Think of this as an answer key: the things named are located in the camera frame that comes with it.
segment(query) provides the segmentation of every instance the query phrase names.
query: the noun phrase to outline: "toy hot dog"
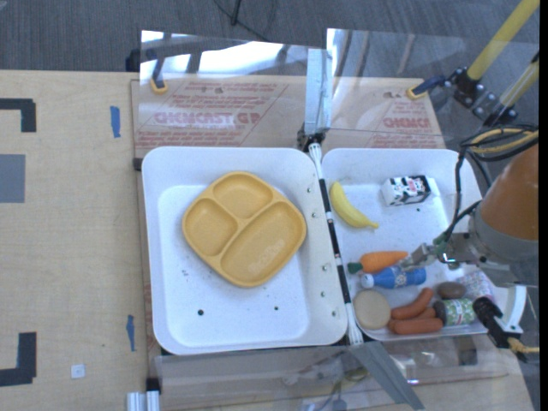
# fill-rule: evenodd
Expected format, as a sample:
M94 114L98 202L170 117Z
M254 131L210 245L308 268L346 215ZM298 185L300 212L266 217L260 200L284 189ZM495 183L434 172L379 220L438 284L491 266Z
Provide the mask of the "toy hot dog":
M398 321L410 321L412 319L434 319L434 318L436 318L436 309L434 309L433 307L427 307L424 311L419 313L419 315L417 315L416 317L412 317L411 319L390 319L387 326L389 331L396 333L396 331L394 330L394 324L397 323Z
M405 306L394 307L390 316L393 319L411 319L412 317L416 317L424 312L433 296L434 291L431 288L423 288L413 302Z
M441 319L402 319L396 320L391 329L398 335L412 335L415 333L432 333L444 327Z

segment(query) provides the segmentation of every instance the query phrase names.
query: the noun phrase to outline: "gray square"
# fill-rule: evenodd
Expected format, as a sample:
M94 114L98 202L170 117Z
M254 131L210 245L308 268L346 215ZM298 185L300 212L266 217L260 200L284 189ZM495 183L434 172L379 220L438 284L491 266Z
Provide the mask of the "gray square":
M25 156L0 154L0 203L25 202Z

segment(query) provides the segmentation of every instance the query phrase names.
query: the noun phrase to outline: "blue bottle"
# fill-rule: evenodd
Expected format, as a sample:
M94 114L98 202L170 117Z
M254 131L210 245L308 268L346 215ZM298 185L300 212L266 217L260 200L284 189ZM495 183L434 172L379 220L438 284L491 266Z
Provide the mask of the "blue bottle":
M370 289L373 286L380 286L387 289L402 288L412 284L422 284L425 280L426 270L424 268L404 271L398 265L389 266L375 274L364 273L360 278L361 286L366 289Z

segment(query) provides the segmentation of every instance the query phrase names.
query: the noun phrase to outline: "wooden board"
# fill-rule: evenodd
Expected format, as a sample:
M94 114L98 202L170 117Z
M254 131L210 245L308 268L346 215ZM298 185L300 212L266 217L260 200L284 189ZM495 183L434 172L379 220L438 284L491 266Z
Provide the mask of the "wooden board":
M126 393L145 388L134 77L0 73L2 98L37 109L35 133L21 132L19 111L0 110L0 153L26 161L24 202L0 204L0 369L15 367L19 333L37 336L37 376L0 387L2 410L123 409ZM72 379L79 364L86 375Z

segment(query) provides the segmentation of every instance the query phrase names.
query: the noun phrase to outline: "divided plate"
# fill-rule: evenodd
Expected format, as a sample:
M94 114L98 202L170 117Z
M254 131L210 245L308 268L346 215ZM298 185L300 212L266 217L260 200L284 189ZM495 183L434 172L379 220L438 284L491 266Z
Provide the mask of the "divided plate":
M305 219L276 189L244 171L217 179L190 205L182 231L194 251L235 285L271 279L307 233Z

